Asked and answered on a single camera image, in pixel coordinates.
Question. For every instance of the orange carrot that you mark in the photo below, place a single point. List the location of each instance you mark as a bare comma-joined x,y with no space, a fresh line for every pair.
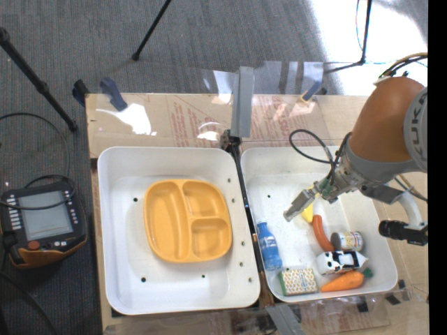
342,282

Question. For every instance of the small white printed can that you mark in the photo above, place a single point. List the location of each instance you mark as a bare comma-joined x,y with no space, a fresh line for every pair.
349,241

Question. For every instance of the brown cardboard board red print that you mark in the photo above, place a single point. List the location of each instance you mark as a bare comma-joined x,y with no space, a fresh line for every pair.
157,124

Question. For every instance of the yellow dotted packet green side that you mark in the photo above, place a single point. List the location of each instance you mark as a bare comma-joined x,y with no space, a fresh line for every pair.
299,281

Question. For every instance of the blue plastic bottle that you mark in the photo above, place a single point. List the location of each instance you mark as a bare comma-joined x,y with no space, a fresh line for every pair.
269,246

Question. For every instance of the black tripod leg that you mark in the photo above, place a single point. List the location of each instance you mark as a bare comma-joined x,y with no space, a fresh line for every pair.
155,23
35,79
366,23

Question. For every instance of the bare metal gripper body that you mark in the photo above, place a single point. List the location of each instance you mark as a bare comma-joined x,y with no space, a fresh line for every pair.
344,181

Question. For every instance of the black and white cow carton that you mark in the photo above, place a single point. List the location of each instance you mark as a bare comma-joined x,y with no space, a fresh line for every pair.
337,262

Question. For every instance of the yellow banana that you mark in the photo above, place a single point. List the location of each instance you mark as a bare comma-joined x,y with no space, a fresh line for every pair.
308,215

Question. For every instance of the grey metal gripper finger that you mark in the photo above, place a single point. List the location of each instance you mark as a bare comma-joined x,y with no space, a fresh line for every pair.
303,206
297,201

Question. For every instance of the orange divided plate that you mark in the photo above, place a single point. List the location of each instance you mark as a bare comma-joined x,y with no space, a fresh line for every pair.
167,218

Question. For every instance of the orange sausage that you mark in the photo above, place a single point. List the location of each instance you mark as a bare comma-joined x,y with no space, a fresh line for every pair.
321,234

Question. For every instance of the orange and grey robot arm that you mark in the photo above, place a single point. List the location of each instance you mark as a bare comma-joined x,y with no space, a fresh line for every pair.
380,124

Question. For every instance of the white plastic tray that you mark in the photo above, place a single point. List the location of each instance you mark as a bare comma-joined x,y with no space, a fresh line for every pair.
290,173
122,257

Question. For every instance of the black cylinder on white bracket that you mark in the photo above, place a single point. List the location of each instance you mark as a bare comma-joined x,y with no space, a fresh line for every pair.
401,230

